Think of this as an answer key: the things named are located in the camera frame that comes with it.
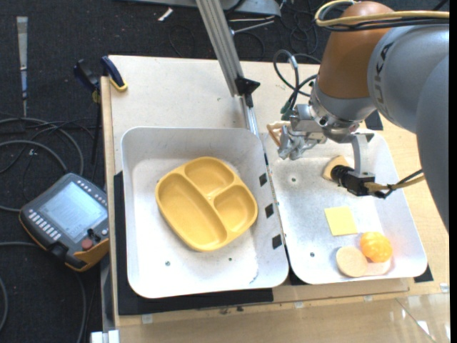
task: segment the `wooden table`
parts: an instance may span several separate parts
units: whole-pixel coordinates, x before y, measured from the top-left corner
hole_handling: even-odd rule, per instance
[[[245,127],[238,99],[230,96],[214,60],[111,56],[129,89],[118,93],[101,80],[110,270],[114,329],[121,342],[447,342],[450,337],[449,237],[425,182],[404,189],[433,281],[382,279],[273,288],[274,303],[120,316],[117,313],[113,176],[121,171],[120,139],[135,126]],[[279,120],[290,89],[272,63],[242,62],[254,92],[260,132]],[[279,65],[293,82],[288,64]],[[305,78],[317,65],[300,65]],[[421,168],[416,136],[383,120],[383,138],[400,178]],[[426,322],[428,333],[423,324]]]

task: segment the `black clamp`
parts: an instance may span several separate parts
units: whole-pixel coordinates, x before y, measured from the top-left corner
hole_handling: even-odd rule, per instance
[[[260,83],[258,81],[246,79],[244,77],[238,76],[235,79],[235,85],[236,88],[238,89],[238,93],[240,95],[244,95],[244,100],[246,102],[246,106],[249,108],[252,108],[254,106],[254,103],[252,101],[252,96],[251,94],[256,90],[259,86]]]
[[[374,182],[374,174],[367,173],[361,176],[357,175],[349,166],[336,165],[331,170],[330,176],[332,180],[358,197],[371,195],[368,188],[365,187],[365,183]]]
[[[126,91],[128,87],[127,83],[122,79],[119,70],[112,60],[110,60],[108,56],[103,56],[100,59],[100,63],[104,69],[104,76],[110,76],[109,81],[114,88],[117,91]],[[73,68],[73,73],[76,79],[92,93],[92,99],[99,104],[100,81],[83,59],[76,63]]]

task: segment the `yellow divided plate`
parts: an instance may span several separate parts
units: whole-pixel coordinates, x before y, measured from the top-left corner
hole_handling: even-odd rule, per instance
[[[216,250],[257,219],[257,202],[243,181],[215,157],[191,160],[156,185],[159,210],[192,249]]]

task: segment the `tan object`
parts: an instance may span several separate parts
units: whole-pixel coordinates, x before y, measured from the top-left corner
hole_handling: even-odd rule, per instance
[[[336,252],[336,265],[346,276],[362,277],[368,269],[368,261],[355,247],[341,247]]]
[[[331,170],[337,166],[337,165],[344,165],[344,166],[349,166],[348,162],[344,158],[344,156],[340,155],[337,157],[334,157],[331,161],[328,162],[327,166],[323,170],[322,177],[327,180],[332,180],[331,178]]]
[[[381,276],[386,274],[391,268],[391,259],[383,263],[370,263],[368,262],[368,268],[366,270],[365,276]]]
[[[289,121],[276,121],[271,124],[266,125],[266,129],[268,129],[268,133],[270,134],[271,138],[273,139],[276,146],[281,145],[281,129],[283,126],[288,126],[291,124]]]

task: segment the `yellow object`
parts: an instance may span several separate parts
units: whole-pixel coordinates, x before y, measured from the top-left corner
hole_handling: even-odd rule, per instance
[[[243,234],[257,219],[257,202],[236,173],[209,156],[191,160],[156,185],[159,210],[192,249],[216,250]]]
[[[357,234],[357,226],[352,217],[351,209],[347,206],[331,207],[324,209],[331,234],[338,235]]]
[[[127,85],[127,83],[125,81],[124,81],[123,86],[119,86],[111,77],[109,78],[109,82],[111,83],[112,86],[114,86],[115,90],[117,90],[119,92],[126,91],[127,88],[129,87],[129,85]]]
[[[391,242],[380,232],[363,233],[360,248],[363,255],[375,263],[387,262],[392,257]]]

